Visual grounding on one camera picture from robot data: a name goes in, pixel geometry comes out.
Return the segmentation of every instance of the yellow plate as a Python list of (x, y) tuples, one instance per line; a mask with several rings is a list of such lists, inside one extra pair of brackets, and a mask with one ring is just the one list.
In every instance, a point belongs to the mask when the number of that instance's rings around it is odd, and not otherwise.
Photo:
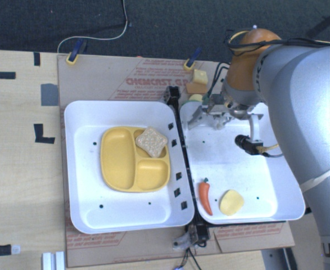
[(101, 172), (112, 189), (124, 192), (153, 192), (170, 179), (167, 145), (160, 157), (152, 158), (135, 144), (144, 128), (113, 127), (101, 139)]

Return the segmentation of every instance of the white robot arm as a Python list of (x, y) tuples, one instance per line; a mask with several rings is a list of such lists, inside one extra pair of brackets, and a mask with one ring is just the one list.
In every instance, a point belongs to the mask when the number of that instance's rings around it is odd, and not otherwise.
[[(330, 269), (330, 43), (281, 40), (249, 29), (230, 36), (227, 45), (234, 53), (221, 89), (227, 115), (248, 119), (258, 103), (268, 106), (277, 142), (316, 220), (324, 268)], [(248, 150), (241, 143), (251, 140), (245, 140), (236, 144)]]

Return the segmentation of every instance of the white container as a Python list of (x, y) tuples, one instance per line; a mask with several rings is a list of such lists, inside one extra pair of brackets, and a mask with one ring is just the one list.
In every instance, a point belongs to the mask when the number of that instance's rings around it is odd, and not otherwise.
[[(274, 222), (299, 219), (305, 203), (284, 157), (265, 158), (251, 156), (234, 142), (237, 135), (250, 135), (248, 121), (232, 120), (221, 130), (216, 129), (212, 116), (191, 130), (187, 122), (200, 106), (200, 102), (187, 102), (180, 110), (195, 188), (196, 201), (201, 216), (212, 224)], [(264, 146), (277, 144), (270, 125), (267, 107), (259, 104), (254, 114), (264, 114), (260, 120), (260, 138)], [(278, 148), (271, 154), (281, 153)], [(213, 215), (208, 215), (198, 199), (198, 185), (204, 178), (210, 184), (209, 202)], [(244, 198), (243, 207), (234, 215), (220, 211), (220, 201), (227, 190), (236, 190)]]
[[(117, 126), (152, 126), (167, 137), (171, 174), (164, 188), (128, 193), (107, 186), (101, 174), (101, 138)], [(147, 101), (75, 101), (65, 109), (65, 135), (70, 214), (79, 231), (93, 234), (175, 227), (192, 220), (191, 190), (169, 106)]]

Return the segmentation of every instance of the beige table surface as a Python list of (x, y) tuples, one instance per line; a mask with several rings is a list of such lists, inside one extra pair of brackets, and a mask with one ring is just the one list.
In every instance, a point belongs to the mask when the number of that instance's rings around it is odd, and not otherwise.
[[(41, 106), (40, 85), (57, 84), (57, 55), (0, 51), (0, 245), (20, 245), (21, 253), (0, 256), (0, 269), (41, 269), (42, 253), (64, 251), (65, 217), (62, 181), (60, 110)], [(54, 144), (35, 143), (34, 124)], [(154, 260), (75, 269), (173, 269), (182, 259)], [(200, 256), (206, 269), (265, 269), (261, 251)], [(186, 269), (196, 269), (189, 259)]]

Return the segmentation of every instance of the black fabric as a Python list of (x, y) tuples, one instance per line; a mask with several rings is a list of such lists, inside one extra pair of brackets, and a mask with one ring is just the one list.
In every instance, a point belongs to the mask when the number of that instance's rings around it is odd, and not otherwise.
[[(229, 61), (226, 29), (257, 25), (281, 38), (330, 41), (330, 0), (125, 0), (130, 27), (87, 54)], [(73, 35), (109, 38), (124, 26), (121, 0), (0, 0), (0, 50), (56, 52)], [(75, 40), (61, 52), (69, 53)]]

